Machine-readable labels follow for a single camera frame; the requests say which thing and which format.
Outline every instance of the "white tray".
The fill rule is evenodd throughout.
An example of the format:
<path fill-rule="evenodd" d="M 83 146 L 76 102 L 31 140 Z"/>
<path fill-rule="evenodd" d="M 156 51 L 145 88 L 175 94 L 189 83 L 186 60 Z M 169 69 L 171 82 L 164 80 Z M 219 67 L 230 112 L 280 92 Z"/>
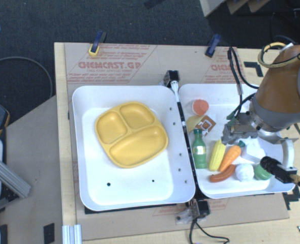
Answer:
<path fill-rule="evenodd" d="M 106 110 L 129 101 L 148 106 L 164 126 L 167 148 L 135 168 L 120 168 L 107 157 L 94 124 Z M 184 203 L 195 183 L 173 92 L 164 86 L 82 86 L 72 96 L 80 197 L 95 211 Z"/>
<path fill-rule="evenodd" d="M 243 99 L 250 94 L 256 92 L 246 85 L 243 85 Z M 186 84 L 179 90 L 179 98 L 184 110 L 185 120 L 192 114 L 190 103 L 196 99 L 204 99 L 209 103 L 207 115 L 212 118 L 217 124 L 204 137 L 203 141 L 206 144 L 207 162 L 211 156 L 214 143 L 221 138 L 224 124 L 227 122 L 226 116 L 229 115 L 239 104 L 239 95 L 237 93 L 236 85 L 234 84 Z M 249 103 L 244 104 L 242 112 L 248 110 Z M 194 134 L 189 134 L 190 143 L 194 140 Z M 265 155 L 273 157 L 287 166 L 292 166 L 293 163 L 293 144 L 291 140 L 286 140 L 282 144 L 270 144 L 260 138 L 257 139 L 242 139 L 242 141 L 256 148 L 264 150 Z M 252 163 L 242 157 L 237 158 L 234 164 Z M 268 194 L 276 192 L 288 192 L 294 187 L 294 184 L 283 184 L 272 176 L 269 180 L 239 181 L 235 174 L 222 182 L 212 183 L 208 180 L 211 174 L 218 172 L 211 172 L 208 169 L 196 169 L 196 176 L 198 185 L 203 194 L 210 198 L 225 198 L 244 195 Z"/>

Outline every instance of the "corn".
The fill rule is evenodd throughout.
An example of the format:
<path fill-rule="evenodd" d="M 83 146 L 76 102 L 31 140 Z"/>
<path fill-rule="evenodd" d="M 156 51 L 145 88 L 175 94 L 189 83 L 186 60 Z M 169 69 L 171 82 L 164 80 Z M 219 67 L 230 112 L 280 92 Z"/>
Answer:
<path fill-rule="evenodd" d="M 210 171 L 217 171 L 225 154 L 226 146 L 219 139 L 213 147 L 208 168 Z"/>

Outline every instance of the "dark floor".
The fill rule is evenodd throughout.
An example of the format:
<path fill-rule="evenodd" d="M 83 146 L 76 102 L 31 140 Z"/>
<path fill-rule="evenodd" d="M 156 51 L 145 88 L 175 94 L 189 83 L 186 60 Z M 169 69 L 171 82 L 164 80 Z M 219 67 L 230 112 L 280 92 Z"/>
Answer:
<path fill-rule="evenodd" d="M 40 63 L 55 94 L 54 42 L 91 43 L 102 29 L 107 43 L 207 45 L 216 33 L 222 36 L 221 46 L 261 48 L 281 36 L 300 43 L 296 8 L 300 0 L 271 0 L 257 13 L 245 5 L 231 15 L 223 3 L 205 18 L 199 0 L 0 0 L 0 58 Z M 0 62 L 0 104 L 11 122 L 49 94 L 48 77 L 38 64 Z"/>

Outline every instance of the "brown sausage toy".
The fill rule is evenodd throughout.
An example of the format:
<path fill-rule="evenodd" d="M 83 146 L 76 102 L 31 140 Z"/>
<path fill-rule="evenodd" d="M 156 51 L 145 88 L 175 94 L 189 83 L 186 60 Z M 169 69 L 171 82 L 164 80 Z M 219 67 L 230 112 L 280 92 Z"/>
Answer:
<path fill-rule="evenodd" d="M 223 172 L 210 175 L 210 182 L 220 182 L 232 176 L 236 169 L 235 165 L 229 165 Z"/>

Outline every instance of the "wooden table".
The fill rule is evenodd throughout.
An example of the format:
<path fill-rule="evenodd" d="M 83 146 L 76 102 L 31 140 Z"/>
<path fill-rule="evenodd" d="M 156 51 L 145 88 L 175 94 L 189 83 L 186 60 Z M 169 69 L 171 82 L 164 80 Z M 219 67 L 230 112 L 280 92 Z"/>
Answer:
<path fill-rule="evenodd" d="M 238 49 L 242 62 L 256 62 L 258 49 Z M 66 62 L 64 43 L 55 43 L 55 72 L 56 72 L 56 95 L 59 136 L 59 158 L 61 165 L 61 191 L 63 225 L 77 224 L 75 211 L 75 197 L 73 185 L 73 170 L 71 158 L 70 125 L 68 120 L 68 94 L 66 82 Z M 266 62 L 272 62 L 278 52 L 271 51 L 264 58 Z M 254 69 L 245 68 L 246 78 L 250 83 L 259 84 L 262 78 L 258 78 Z M 293 126 L 284 131 L 282 136 L 299 137 Z M 300 140 L 294 143 L 295 160 L 294 166 L 300 174 Z M 231 243 L 300 243 L 300 200 L 291 202 L 290 218 L 286 220 L 238 224 L 208 228 L 209 234 L 226 236 Z M 188 243 L 189 230 L 180 230 L 156 234 L 136 235 L 120 238 L 98 239 L 84 241 L 83 243 Z M 198 229 L 193 234 L 194 242 L 214 243 L 213 239 L 203 235 Z"/>

